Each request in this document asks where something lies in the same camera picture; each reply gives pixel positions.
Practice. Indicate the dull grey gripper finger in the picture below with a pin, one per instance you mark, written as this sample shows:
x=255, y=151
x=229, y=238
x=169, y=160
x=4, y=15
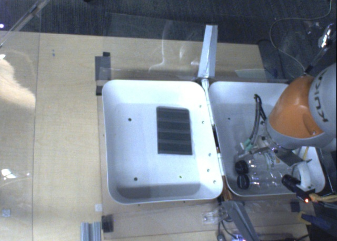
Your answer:
x=289, y=159

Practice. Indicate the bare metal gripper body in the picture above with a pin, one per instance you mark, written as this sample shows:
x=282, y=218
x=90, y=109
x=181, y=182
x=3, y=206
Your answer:
x=269, y=144

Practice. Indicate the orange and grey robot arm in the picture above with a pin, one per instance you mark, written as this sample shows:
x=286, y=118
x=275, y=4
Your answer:
x=295, y=111

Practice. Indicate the clear plastic bottle black cap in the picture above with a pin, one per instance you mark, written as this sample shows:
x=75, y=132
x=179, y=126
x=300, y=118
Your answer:
x=259, y=180
x=256, y=165

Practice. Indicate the white plastic tray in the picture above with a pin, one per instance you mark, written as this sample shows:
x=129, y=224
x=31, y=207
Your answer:
x=137, y=140
x=231, y=134

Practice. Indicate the dark grey striped flat rectangle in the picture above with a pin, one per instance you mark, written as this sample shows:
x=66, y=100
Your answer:
x=174, y=130

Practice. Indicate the black cylinder on white bracket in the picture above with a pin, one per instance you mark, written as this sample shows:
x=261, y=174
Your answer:
x=302, y=175

